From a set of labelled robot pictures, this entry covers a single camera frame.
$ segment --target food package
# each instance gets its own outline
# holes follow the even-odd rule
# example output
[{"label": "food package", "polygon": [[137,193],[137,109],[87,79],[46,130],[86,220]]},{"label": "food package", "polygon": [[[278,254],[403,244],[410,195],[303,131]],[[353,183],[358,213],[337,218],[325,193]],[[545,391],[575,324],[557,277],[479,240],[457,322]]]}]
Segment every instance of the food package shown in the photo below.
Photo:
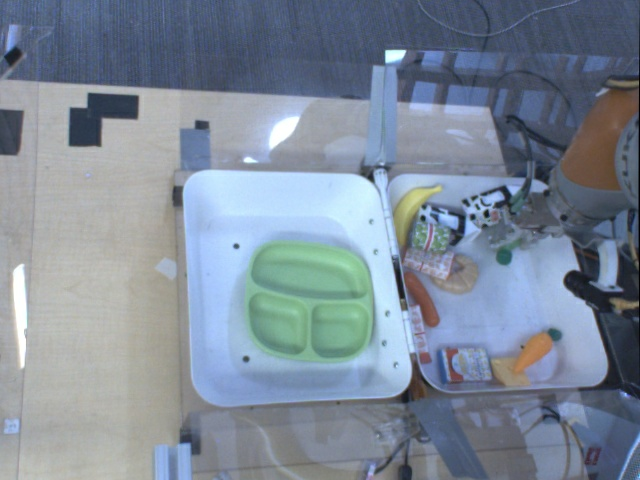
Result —
[{"label": "food package", "polygon": [[442,382],[489,381],[491,364],[484,348],[443,348],[438,352]]},{"label": "food package", "polygon": [[462,207],[469,220],[482,229],[500,222],[510,199],[511,192],[503,186],[463,199]]},{"label": "food package", "polygon": [[409,235],[409,247],[431,253],[443,253],[447,250],[452,231],[446,226],[422,222],[416,219]]},{"label": "food package", "polygon": [[451,251],[435,254],[419,249],[407,249],[402,266],[444,280],[451,273],[454,257]]},{"label": "food package", "polygon": [[413,344],[416,347],[416,354],[420,364],[428,364],[431,362],[431,353],[429,352],[429,344],[422,321],[422,313],[420,306],[412,304],[409,306],[409,316],[411,317],[411,330],[413,331]]},{"label": "food package", "polygon": [[471,242],[480,235],[480,230],[469,217],[448,208],[430,204],[422,205],[418,210],[416,220],[449,228],[451,230],[449,244],[452,246]]}]

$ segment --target bread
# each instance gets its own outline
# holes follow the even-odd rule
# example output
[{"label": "bread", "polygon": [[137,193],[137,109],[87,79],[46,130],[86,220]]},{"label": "bread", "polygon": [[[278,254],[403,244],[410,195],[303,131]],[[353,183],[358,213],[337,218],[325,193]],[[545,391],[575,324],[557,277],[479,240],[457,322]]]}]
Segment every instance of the bread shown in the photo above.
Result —
[{"label": "bread", "polygon": [[470,292],[478,280],[478,265],[475,262],[463,256],[456,254],[453,258],[453,267],[451,274],[446,279],[438,279],[431,277],[431,281],[438,288],[442,288],[451,293],[467,293]]}]

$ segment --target green bottle cap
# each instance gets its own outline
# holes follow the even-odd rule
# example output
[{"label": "green bottle cap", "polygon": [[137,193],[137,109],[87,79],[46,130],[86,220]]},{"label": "green bottle cap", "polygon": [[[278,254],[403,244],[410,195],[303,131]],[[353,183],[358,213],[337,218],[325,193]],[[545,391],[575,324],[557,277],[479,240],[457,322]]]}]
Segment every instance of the green bottle cap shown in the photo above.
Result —
[{"label": "green bottle cap", "polygon": [[506,247],[500,247],[496,254],[496,261],[500,263],[500,265],[508,265],[511,263],[513,259],[513,253],[507,249]]},{"label": "green bottle cap", "polygon": [[560,341],[560,339],[562,339],[562,331],[554,329],[553,327],[547,331],[547,334],[551,336],[553,341]]}]

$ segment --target toy sausage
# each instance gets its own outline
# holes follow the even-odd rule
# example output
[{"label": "toy sausage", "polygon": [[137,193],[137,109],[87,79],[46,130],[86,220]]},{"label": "toy sausage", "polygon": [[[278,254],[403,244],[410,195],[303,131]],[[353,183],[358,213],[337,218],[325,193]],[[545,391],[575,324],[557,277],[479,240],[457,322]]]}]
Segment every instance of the toy sausage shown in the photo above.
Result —
[{"label": "toy sausage", "polygon": [[416,303],[420,306],[422,319],[429,327],[435,327],[440,323],[440,315],[436,306],[431,300],[427,289],[423,286],[418,276],[413,272],[404,273],[404,284]]}]

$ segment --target small box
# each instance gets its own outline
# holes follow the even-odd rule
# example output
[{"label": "small box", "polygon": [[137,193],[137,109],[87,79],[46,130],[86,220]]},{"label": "small box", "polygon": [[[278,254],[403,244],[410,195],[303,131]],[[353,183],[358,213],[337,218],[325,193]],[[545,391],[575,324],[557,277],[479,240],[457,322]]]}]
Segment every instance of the small box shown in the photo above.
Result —
[{"label": "small box", "polygon": [[443,348],[438,360],[445,384],[492,379],[489,356],[483,348]]},{"label": "small box", "polygon": [[432,277],[446,279],[451,274],[453,258],[454,254],[451,251],[444,254],[434,254],[418,249],[407,249],[402,266]]}]

